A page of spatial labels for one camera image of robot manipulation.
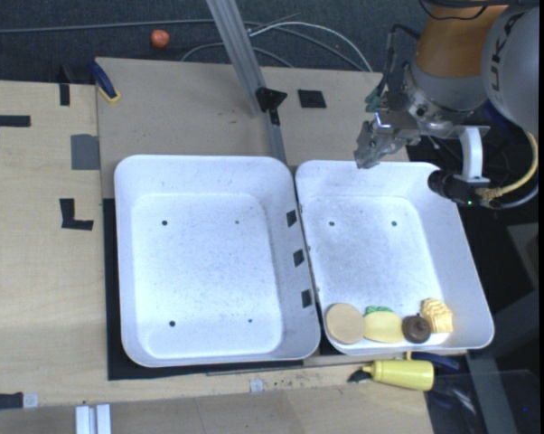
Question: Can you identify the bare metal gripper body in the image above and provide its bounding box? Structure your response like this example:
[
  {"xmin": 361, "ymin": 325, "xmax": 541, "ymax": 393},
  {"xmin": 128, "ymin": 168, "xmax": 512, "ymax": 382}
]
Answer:
[{"xmin": 374, "ymin": 89, "xmax": 471, "ymax": 147}]

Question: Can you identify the white plastic tray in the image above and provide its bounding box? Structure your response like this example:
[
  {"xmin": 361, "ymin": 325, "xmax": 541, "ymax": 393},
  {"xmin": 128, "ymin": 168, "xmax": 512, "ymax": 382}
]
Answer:
[
  {"xmin": 294, "ymin": 158, "xmax": 496, "ymax": 358},
  {"xmin": 113, "ymin": 153, "xmax": 323, "ymax": 369}
]

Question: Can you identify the tan round biscuit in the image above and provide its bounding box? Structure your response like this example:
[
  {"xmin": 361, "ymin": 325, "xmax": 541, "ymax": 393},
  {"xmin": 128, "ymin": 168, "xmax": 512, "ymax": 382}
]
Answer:
[{"xmin": 324, "ymin": 302, "xmax": 367, "ymax": 345}]

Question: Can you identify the yellow lemon with green leaf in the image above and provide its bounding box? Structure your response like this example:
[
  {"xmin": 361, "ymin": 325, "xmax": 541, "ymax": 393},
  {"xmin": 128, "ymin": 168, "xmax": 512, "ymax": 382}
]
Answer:
[{"xmin": 362, "ymin": 305, "xmax": 406, "ymax": 344}]

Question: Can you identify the brown doughnut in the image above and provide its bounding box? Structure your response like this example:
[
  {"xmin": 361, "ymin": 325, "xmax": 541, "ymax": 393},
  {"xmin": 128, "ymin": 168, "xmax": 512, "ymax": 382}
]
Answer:
[{"xmin": 400, "ymin": 314, "xmax": 433, "ymax": 344}]

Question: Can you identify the yellow squeeze bottle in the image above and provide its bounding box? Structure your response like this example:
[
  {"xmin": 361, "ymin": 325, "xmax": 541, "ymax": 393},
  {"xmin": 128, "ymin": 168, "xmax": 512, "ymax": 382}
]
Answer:
[{"xmin": 361, "ymin": 358, "xmax": 436, "ymax": 393}]

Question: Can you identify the black cylinder on white bracket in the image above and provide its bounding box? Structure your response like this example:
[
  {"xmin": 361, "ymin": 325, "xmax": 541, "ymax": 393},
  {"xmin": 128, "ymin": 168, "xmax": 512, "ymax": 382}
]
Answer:
[{"xmin": 427, "ymin": 124, "xmax": 492, "ymax": 208}]

